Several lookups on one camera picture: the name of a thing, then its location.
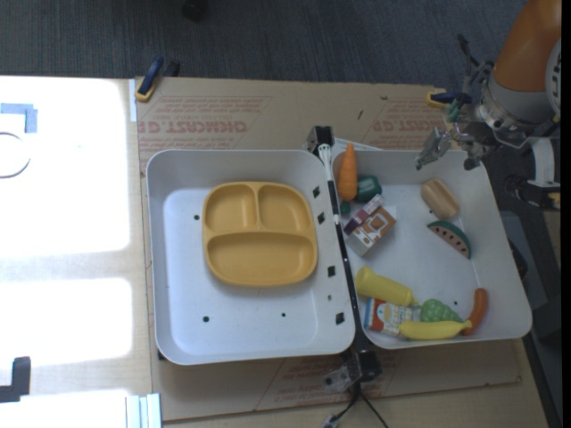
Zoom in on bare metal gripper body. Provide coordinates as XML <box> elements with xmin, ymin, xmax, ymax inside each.
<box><xmin>450</xmin><ymin>100</ymin><xmax>533</xmax><ymax>152</ymax></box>

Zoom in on tan bread bun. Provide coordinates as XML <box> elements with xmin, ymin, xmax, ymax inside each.
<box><xmin>419</xmin><ymin>177</ymin><xmax>460</xmax><ymax>221</ymax></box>

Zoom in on orange carrot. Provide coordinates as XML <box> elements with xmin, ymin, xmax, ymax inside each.
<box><xmin>336</xmin><ymin>142</ymin><xmax>360</xmax><ymax>216</ymax></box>

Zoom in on purple and white carton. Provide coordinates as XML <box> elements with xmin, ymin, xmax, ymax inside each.
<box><xmin>342</xmin><ymin>193</ymin><xmax>386</xmax><ymax>236</ymax></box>

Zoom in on watermelon slice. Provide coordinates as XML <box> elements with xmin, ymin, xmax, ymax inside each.
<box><xmin>426</xmin><ymin>219</ymin><xmax>473</xmax><ymax>260</ymax></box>

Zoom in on white and orange carton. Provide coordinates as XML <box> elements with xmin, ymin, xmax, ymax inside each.
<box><xmin>345</xmin><ymin>206</ymin><xmax>398</xmax><ymax>259</ymax></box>

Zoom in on white plastic tray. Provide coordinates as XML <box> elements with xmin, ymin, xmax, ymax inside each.
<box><xmin>329</xmin><ymin>146</ymin><xmax>534</xmax><ymax>351</ymax></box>
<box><xmin>145</xmin><ymin>148</ymin><xmax>357</xmax><ymax>366</ymax></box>

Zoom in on yellow mustard bottle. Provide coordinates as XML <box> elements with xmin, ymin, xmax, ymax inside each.
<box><xmin>354</xmin><ymin>266</ymin><xmax>419</xmax><ymax>308</ymax></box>

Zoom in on green grapes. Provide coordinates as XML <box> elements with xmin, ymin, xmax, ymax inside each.
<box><xmin>418</xmin><ymin>298</ymin><xmax>464</xmax><ymax>325</ymax></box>

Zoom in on orange sausage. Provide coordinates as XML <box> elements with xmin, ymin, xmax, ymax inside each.
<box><xmin>460</xmin><ymin>287</ymin><xmax>489</xmax><ymax>337</ymax></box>

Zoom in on orange and white packet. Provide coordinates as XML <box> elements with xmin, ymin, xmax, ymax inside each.
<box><xmin>362</xmin><ymin>297</ymin><xmax>423</xmax><ymax>340</ymax></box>

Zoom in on yellow banana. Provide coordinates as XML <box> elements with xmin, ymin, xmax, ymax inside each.
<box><xmin>397</xmin><ymin>318</ymin><xmax>474</xmax><ymax>342</ymax></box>

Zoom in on brown cardboard board red print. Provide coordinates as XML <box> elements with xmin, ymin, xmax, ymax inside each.
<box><xmin>133</xmin><ymin>77</ymin><xmax>524</xmax><ymax>424</ymax></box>

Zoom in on yellow divided plate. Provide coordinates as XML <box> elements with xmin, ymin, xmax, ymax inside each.
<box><xmin>202</xmin><ymin>181</ymin><xmax>319</xmax><ymax>289</ymax></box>

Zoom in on black cylinder on white bracket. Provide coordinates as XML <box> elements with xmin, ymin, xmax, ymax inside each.
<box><xmin>503</xmin><ymin>136</ymin><xmax>562</xmax><ymax>211</ymax></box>

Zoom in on black block with thin wires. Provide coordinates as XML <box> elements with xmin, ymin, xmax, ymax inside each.
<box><xmin>305</xmin><ymin>125</ymin><xmax>336</xmax><ymax>153</ymax></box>
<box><xmin>322</xmin><ymin>350</ymin><xmax>384</xmax><ymax>394</ymax></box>

